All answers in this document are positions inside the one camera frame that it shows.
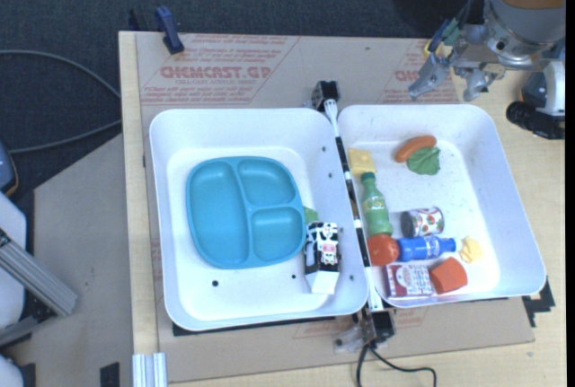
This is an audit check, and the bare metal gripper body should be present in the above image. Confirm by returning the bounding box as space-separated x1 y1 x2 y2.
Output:
450 21 548 78

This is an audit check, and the orange sausage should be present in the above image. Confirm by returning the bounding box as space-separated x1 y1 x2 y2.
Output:
394 135 438 164

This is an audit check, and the green lettuce leaf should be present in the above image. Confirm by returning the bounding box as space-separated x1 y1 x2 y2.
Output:
406 145 442 176

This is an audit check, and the yellow cheese slice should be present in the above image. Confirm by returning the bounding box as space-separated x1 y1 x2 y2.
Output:
348 147 377 178

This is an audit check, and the white plastic tray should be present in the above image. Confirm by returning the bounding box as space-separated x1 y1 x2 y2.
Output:
148 107 370 331
336 103 548 309

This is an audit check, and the thin black and white rod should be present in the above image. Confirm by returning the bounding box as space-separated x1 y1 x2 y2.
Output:
323 99 384 311

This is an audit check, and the green plastic bottle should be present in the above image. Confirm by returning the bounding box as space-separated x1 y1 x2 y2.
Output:
360 172 395 239

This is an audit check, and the small can tomato print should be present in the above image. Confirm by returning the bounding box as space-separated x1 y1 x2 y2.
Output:
400 206 446 239

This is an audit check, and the yellow lumpy toy food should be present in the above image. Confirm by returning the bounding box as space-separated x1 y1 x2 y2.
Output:
457 235 484 264

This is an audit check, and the blue plastic bottle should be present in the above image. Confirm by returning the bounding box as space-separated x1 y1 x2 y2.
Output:
395 234 458 263

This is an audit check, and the brown cardboard board red print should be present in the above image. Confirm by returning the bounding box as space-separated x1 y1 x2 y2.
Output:
134 32 536 384

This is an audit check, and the red tomato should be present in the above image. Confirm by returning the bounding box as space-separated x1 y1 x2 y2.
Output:
367 233 401 268

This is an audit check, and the orange wedge block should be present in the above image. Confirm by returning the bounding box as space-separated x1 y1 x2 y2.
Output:
429 257 469 295

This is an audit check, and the cow print milk carton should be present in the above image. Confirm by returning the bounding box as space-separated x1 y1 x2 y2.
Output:
304 221 341 295

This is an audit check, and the red and white carton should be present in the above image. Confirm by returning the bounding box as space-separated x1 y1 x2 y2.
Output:
382 263 435 299

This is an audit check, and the blue divided plate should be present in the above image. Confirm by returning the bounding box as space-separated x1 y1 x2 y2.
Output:
185 155 308 269

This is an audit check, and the black cylinder on white bracket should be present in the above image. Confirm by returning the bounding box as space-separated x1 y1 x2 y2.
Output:
506 60 567 140

